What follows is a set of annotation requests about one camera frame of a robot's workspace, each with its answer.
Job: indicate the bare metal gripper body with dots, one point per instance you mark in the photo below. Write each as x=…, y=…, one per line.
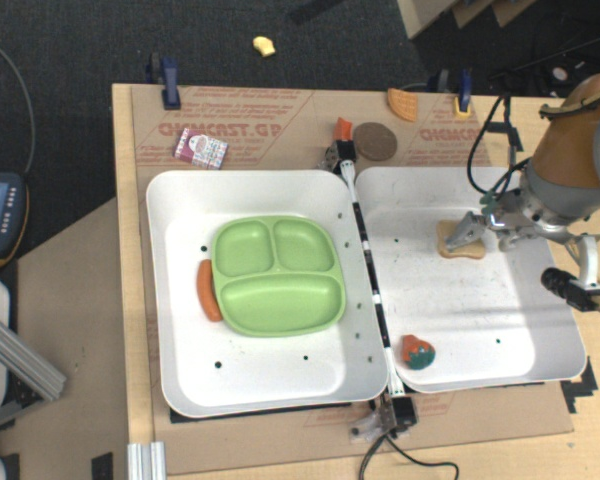
x=512, y=213

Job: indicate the orange and green toy vegetable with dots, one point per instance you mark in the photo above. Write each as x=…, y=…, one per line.
x=419, y=354

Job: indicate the orange sausage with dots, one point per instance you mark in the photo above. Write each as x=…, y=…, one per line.
x=207, y=293

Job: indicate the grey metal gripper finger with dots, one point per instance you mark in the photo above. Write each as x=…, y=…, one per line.
x=510, y=241
x=467, y=230

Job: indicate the green divided plate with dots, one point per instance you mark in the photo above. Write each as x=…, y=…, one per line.
x=280, y=298

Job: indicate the white plastic tray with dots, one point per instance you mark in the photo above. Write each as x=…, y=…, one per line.
x=460, y=308
x=260, y=373

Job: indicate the brown round biscuit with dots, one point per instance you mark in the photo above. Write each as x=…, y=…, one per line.
x=375, y=141

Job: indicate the black cylinder on white bracket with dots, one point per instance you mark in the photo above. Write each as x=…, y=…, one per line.
x=575, y=290

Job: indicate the pink and white carton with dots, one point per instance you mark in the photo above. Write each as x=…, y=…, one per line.
x=200, y=149

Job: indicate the brown cardboard board red print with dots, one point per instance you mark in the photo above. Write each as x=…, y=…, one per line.
x=260, y=118

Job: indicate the yellow toy piece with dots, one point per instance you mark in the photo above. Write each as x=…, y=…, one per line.
x=264, y=46

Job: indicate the orange waffle piece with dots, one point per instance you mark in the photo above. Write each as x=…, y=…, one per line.
x=404, y=104

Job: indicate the thin black and white rod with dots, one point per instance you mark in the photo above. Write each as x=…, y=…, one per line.
x=370, y=258

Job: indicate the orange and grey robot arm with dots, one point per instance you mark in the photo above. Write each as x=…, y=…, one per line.
x=570, y=153

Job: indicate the tan bread slice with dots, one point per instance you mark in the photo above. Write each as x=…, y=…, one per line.
x=465, y=253

